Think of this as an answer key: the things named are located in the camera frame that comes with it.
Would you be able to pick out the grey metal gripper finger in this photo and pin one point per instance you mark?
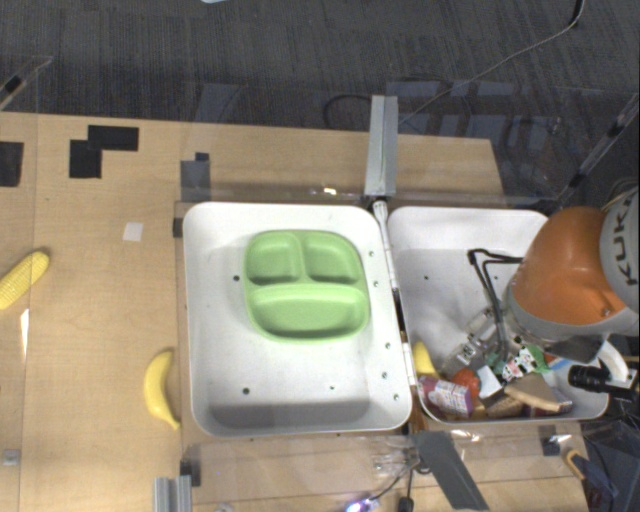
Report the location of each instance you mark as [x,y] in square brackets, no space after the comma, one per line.
[457,361]
[481,362]

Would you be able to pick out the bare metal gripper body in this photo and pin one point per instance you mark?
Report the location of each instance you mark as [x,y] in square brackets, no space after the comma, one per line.
[481,330]

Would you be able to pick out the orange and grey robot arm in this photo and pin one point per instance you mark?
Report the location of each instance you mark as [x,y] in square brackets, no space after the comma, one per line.
[565,270]

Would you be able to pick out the white cube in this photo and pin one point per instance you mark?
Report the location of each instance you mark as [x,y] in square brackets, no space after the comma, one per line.
[489,382]

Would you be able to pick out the orange-red toy fruit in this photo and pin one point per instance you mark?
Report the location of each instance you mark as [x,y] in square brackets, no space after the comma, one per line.
[467,381]

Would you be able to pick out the yellow banana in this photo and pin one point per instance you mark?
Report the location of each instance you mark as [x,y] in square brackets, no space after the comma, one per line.
[156,390]
[423,361]

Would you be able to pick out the black and white cow-print carton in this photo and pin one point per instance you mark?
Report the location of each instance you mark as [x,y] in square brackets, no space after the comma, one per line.
[517,366]

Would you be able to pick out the pink carton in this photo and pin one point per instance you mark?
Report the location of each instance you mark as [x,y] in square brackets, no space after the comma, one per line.
[445,397]

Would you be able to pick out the brown bread slice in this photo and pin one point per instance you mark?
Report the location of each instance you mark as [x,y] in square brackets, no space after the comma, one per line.
[532,392]
[505,407]

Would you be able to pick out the white plastic tray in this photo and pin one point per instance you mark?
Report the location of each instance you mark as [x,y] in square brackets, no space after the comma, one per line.
[440,280]
[300,380]

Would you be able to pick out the thin black and white rod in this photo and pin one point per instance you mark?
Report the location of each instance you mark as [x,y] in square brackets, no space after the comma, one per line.
[389,260]

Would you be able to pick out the green divided plate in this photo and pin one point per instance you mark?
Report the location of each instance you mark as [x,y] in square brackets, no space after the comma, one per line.
[305,305]

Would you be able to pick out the yellow corn cob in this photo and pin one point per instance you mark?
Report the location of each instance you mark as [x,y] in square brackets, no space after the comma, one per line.
[22,280]

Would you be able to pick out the black cylinder on white bracket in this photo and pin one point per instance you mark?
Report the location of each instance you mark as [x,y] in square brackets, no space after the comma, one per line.
[590,377]

